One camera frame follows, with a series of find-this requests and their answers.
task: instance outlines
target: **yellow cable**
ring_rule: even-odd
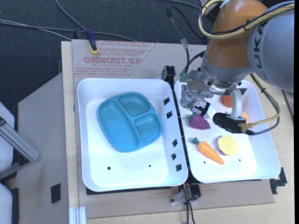
[[[260,88],[262,88],[262,85],[261,83],[257,80],[256,76],[254,74],[251,74],[253,76],[253,80],[254,82],[257,84],[257,86],[259,86]],[[276,105],[276,108],[277,108],[277,114],[274,115],[273,117],[271,118],[268,118],[268,119],[264,119],[264,120],[261,120],[261,121],[258,121],[258,122],[255,122],[255,123],[250,123],[250,124],[240,124],[239,126],[242,127],[242,129],[244,131],[246,131],[247,129],[249,128],[252,128],[253,126],[257,126],[257,125],[260,125],[260,124],[263,124],[263,123],[268,123],[270,121],[273,121],[275,119],[278,119],[278,117],[280,116],[280,107],[279,107],[279,104],[277,103],[277,101],[266,91],[265,88],[262,88],[262,91],[263,93],[265,93],[266,96],[268,96],[272,101],[273,103],[275,103]]]
[[[203,35],[205,35],[206,37],[208,37],[208,38],[224,39],[224,38],[228,38],[228,37],[232,37],[232,36],[241,34],[242,32],[245,32],[245,31],[251,29],[253,26],[255,26],[255,25],[257,25],[257,24],[259,24],[259,23],[261,23],[261,22],[263,22],[263,21],[265,21],[265,20],[267,20],[267,19],[269,19],[269,18],[271,18],[271,17],[273,17],[273,16],[275,16],[279,13],[282,13],[284,11],[288,11],[288,10],[291,10],[291,9],[295,8],[295,3],[286,4],[282,7],[274,9],[273,11],[271,11],[271,12],[265,14],[265,15],[261,15],[260,17],[258,17],[255,20],[252,20],[252,21],[244,24],[241,28],[239,28],[238,30],[236,30],[234,32],[230,32],[230,33],[222,34],[222,35],[211,34],[203,28],[201,17],[205,15],[205,12],[209,8],[209,6],[211,6],[214,3],[224,2],[224,1],[225,0],[211,0],[211,1],[207,2],[206,5],[201,10],[201,16],[199,16],[199,20],[198,20],[199,29],[200,29],[201,33]]]

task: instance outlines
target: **white tray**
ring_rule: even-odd
[[[87,78],[77,88],[82,176],[93,191],[169,187],[188,177],[178,117],[170,86],[158,79]],[[163,132],[153,143],[133,152],[114,149],[97,119],[99,105],[125,92],[144,95],[160,116]]]
[[[0,223],[11,224],[13,213],[13,195],[10,190],[0,183]]]
[[[180,116],[182,118],[183,130],[186,140],[187,153],[190,161],[191,172],[200,182],[224,182],[274,178],[280,173],[280,163],[275,147],[269,132],[249,136],[246,134],[232,134],[216,126],[212,117],[207,121],[210,129],[198,130],[189,127],[188,116],[191,111],[183,108],[181,103],[182,82],[175,83],[175,93],[177,96]],[[247,88],[242,96],[243,111],[249,116],[249,122],[253,123],[264,119],[263,111],[254,86],[248,81],[242,81],[240,88]],[[216,112],[231,113],[231,108],[225,107],[221,103],[221,97],[214,95],[213,98],[206,99]],[[253,131],[267,129],[266,124],[253,127]],[[235,155],[223,155],[218,149],[217,140],[223,135],[232,136],[239,144],[239,151]],[[197,137],[199,141],[206,141],[221,155],[225,164],[220,165],[201,154],[197,146],[192,144],[192,139]]]

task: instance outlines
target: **tray hinge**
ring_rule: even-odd
[[[169,197],[171,206],[180,206],[188,201],[195,201],[201,196],[199,184],[190,184],[179,191],[179,193]]]

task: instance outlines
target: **black square marking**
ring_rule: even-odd
[[[175,140],[172,142],[172,145],[175,147],[177,144],[178,144],[178,142],[177,142],[177,140],[175,139]]]
[[[166,105],[170,101],[169,97],[164,100],[164,105]]]
[[[177,168],[177,172],[178,172],[179,170],[182,169],[182,165],[178,164],[178,165],[176,166],[176,168]]]
[[[172,111],[168,112],[168,113],[166,114],[166,116],[167,116],[167,118],[169,119],[169,118],[172,116]]]
[[[60,183],[51,187],[51,203],[55,203],[61,199]]]
[[[177,156],[176,156],[176,154],[172,154],[171,157],[172,157],[172,160],[175,160],[175,158],[176,158]]]

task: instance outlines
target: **gray carpet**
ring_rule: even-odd
[[[200,0],[179,0],[200,7]],[[267,6],[285,0],[264,0]],[[166,9],[178,7],[197,27],[199,10],[186,4],[164,0],[59,0],[61,6],[84,28],[125,36],[139,42],[180,43]],[[178,28],[189,44],[205,44],[173,12]],[[31,26],[64,28],[57,31],[73,38],[80,28],[57,6],[55,0],[0,0],[0,19]],[[210,27],[213,17],[206,19]],[[97,40],[125,38],[95,34]],[[0,101],[16,116],[17,103],[60,72],[61,41],[66,38],[49,32],[0,24]]]

